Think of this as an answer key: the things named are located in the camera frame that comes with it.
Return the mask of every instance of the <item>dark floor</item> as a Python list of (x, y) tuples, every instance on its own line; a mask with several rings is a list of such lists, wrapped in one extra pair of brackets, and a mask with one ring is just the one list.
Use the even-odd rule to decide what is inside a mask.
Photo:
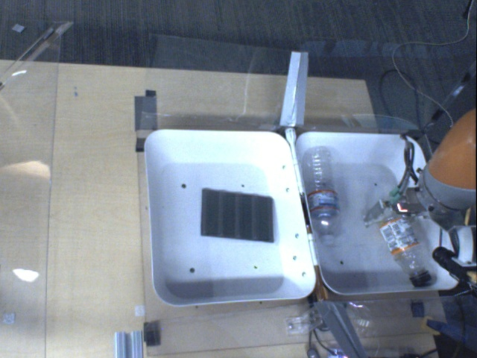
[[(15, 36), (42, 22), (71, 20), (60, 60), (285, 74), (290, 50), (307, 51), (309, 74), (367, 81), (376, 114), (422, 127), (432, 106), (399, 79), (391, 53), (400, 43), (453, 41), (466, 31), (469, 0), (0, 0), (0, 58), (18, 57)], [(476, 58), (476, 5), (470, 35), (444, 47), (403, 46), (407, 78), (439, 102)], [(16, 24), (25, 32), (12, 31)], [(475, 77), (449, 107), (475, 106)], [(437, 133), (446, 131), (441, 120)]]

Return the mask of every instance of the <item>black bottle cap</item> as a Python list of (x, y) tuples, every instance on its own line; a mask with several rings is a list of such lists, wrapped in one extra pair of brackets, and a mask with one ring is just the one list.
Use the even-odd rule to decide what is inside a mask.
[(428, 286), (431, 283), (432, 277), (428, 271), (424, 271), (417, 276), (410, 277), (409, 280), (411, 280), (412, 285), (419, 288), (421, 286)]

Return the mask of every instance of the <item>clear water bottle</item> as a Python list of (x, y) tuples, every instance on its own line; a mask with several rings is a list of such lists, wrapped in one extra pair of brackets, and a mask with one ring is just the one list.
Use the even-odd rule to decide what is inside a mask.
[(380, 222), (379, 230), (388, 244), (389, 251), (401, 269), (409, 276), (412, 285), (428, 286), (432, 277), (426, 268), (429, 256), (417, 241), (409, 220), (386, 209), (385, 219)]
[(339, 203), (332, 182), (331, 154), (324, 146), (303, 156), (303, 176), (312, 226), (324, 244), (331, 245), (338, 223)]

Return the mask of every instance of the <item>white plastic tray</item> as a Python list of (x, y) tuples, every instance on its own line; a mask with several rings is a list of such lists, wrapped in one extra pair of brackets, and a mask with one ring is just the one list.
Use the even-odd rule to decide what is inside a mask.
[[(377, 224), (366, 228), (362, 221), (366, 211), (380, 198), (387, 198), (399, 182), (405, 168), (404, 141), (391, 134), (308, 132), (297, 141), (299, 161), (306, 150), (316, 145), (331, 151), (335, 190), (341, 205), (341, 223), (334, 245), (323, 245), (315, 237), (325, 284), (342, 295), (455, 287), (456, 281), (432, 259), (432, 251), (439, 243), (439, 227), (434, 222), (414, 223), (416, 236), (428, 252), (429, 271), (435, 276), (432, 286), (416, 289), (394, 262)], [(426, 165), (423, 152), (417, 143), (414, 147), (414, 168), (422, 169)]]
[[(153, 283), (184, 306), (306, 297), (315, 287), (288, 143), (268, 132), (152, 133), (145, 144)], [(271, 196), (274, 242), (200, 234), (203, 188)]]

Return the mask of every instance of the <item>bottle label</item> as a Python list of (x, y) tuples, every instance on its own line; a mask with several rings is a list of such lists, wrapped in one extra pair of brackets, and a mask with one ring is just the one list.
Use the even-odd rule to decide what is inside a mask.
[(338, 194), (332, 189), (318, 189), (308, 194), (310, 212), (316, 210), (339, 210)]
[(398, 254), (419, 244), (412, 226), (401, 218), (393, 219), (379, 229), (392, 254)]

